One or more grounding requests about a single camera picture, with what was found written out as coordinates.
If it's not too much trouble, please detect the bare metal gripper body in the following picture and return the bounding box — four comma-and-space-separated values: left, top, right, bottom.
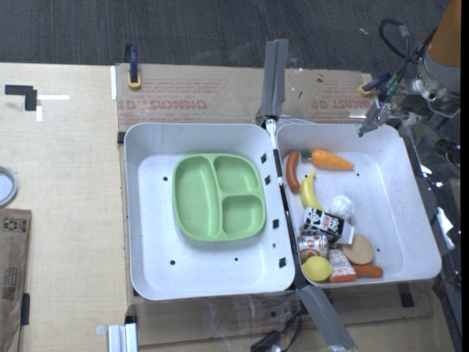
381, 79, 462, 120

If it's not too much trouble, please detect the red-brown toy sausage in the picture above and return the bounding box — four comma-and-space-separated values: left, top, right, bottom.
285, 150, 302, 193

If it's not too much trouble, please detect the yellow lemon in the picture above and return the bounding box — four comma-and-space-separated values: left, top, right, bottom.
301, 255, 334, 283

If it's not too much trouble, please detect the clear tape roll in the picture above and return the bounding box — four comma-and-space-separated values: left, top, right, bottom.
0, 165, 19, 209

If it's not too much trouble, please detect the black and white milk carton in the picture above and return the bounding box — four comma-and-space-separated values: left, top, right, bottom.
300, 206, 355, 246

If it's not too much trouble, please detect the small orange toy sausage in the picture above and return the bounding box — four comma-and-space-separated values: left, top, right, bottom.
351, 263, 385, 279

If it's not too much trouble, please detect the white crumpled ball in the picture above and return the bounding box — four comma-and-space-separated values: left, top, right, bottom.
327, 194, 356, 221

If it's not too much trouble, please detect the brown cardboard board red print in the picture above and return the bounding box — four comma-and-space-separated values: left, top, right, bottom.
115, 62, 434, 346

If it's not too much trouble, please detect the orange toy carrot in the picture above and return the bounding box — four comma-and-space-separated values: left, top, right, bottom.
300, 148, 355, 172

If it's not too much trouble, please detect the small orange print can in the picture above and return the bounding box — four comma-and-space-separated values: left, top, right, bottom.
297, 234, 330, 264

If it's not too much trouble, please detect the green divided plate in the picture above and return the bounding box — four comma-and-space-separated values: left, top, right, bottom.
171, 153, 267, 243

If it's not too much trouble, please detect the yellow banana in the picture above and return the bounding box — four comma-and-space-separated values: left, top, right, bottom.
299, 169, 325, 213

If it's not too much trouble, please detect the brown paper bag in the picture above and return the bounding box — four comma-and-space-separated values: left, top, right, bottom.
0, 208, 32, 352

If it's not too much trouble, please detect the white plastic tray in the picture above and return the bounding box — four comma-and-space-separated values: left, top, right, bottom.
123, 122, 296, 302
275, 122, 443, 290

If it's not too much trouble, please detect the orange and white carton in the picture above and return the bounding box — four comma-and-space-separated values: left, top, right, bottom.
328, 248, 358, 284

